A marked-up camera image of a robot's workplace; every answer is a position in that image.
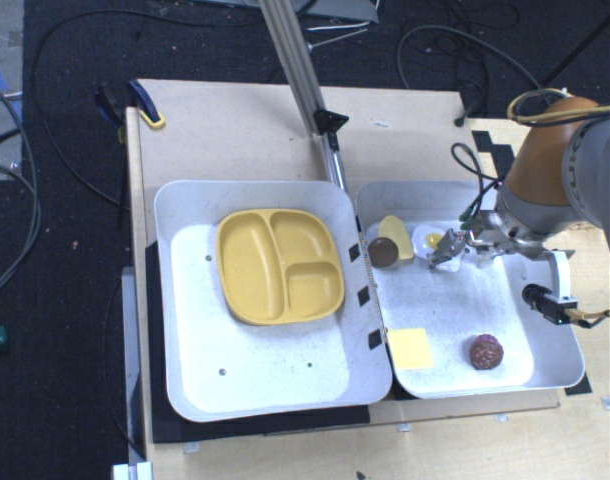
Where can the black cylinder on white bracket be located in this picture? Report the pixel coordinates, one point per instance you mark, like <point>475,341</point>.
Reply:
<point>544,302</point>

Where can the yellow divided plate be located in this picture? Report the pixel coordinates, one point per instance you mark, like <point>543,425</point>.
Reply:
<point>265,268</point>

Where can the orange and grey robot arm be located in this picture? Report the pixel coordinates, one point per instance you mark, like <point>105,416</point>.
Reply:
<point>545,168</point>

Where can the brown round biscuit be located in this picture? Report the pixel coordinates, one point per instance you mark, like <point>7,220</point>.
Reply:
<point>382,253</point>

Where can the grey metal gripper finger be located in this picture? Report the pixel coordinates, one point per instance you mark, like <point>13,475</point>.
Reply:
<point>454,239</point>
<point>441,259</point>

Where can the yellow square cheese slice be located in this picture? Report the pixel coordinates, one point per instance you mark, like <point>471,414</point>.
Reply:
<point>410,349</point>

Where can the white fried egg toy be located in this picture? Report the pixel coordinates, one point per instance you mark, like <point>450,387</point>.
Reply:
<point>425,240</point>

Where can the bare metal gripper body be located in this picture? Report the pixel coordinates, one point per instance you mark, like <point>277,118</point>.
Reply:
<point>502,240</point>

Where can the pale brown flat board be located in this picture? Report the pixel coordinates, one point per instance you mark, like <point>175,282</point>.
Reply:
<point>245,133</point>

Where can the dark red round berry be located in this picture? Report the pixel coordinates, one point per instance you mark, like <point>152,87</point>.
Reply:
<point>486,352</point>

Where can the pale yellow toy slice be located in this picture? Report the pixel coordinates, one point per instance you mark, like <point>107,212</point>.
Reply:
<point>397,230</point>

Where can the white plastic tray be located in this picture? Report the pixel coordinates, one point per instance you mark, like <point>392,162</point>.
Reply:
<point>265,368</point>
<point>455,313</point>

